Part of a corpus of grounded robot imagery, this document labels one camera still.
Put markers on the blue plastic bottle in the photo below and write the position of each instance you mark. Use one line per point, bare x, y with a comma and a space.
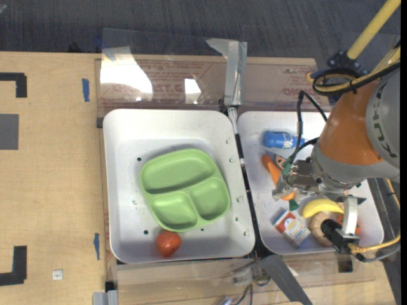
276, 139

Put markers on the yellow banana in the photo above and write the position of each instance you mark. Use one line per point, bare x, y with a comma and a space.
319, 206

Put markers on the white and red carton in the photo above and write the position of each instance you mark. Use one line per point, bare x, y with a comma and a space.
292, 229

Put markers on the white plastic tray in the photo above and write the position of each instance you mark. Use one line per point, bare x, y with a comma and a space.
264, 183
127, 138

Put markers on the green divided plate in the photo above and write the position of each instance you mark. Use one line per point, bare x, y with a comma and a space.
178, 170

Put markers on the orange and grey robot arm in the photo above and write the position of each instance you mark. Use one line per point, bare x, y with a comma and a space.
349, 132

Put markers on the black cylinder on white bracket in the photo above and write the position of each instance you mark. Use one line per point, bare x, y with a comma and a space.
349, 216

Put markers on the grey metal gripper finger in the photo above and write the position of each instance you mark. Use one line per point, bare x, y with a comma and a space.
280, 187
302, 192

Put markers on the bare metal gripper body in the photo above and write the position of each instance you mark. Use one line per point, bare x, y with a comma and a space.
303, 175

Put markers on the orange toy carrot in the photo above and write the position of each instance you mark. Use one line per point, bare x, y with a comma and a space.
273, 169

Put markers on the tan toy croissant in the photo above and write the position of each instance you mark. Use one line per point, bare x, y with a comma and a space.
316, 230

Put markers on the small white square block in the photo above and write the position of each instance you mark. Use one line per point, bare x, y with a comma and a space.
57, 274

